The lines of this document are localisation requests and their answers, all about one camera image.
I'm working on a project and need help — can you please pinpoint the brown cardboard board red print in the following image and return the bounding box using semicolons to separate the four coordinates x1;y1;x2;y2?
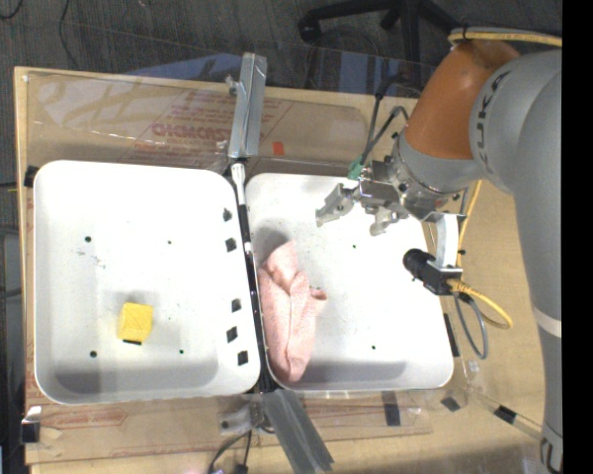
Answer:
23;71;434;463

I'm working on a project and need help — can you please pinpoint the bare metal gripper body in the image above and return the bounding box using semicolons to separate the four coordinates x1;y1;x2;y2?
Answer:
358;155;468;223

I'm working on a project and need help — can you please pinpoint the black cylinder on white bracket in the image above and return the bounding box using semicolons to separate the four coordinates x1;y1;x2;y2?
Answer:
402;213;465;296

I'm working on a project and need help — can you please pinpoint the black office chair base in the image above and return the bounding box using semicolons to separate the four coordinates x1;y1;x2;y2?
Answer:
297;0;475;63

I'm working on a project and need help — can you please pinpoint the white plastic tray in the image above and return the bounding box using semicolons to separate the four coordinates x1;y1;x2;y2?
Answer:
244;172;456;393
33;159;262;406

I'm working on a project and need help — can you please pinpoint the pink cloth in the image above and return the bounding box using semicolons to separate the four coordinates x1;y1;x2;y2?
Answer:
256;238;328;384

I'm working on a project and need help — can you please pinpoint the yellow cube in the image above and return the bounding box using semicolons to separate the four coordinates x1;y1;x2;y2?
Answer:
117;301;154;346

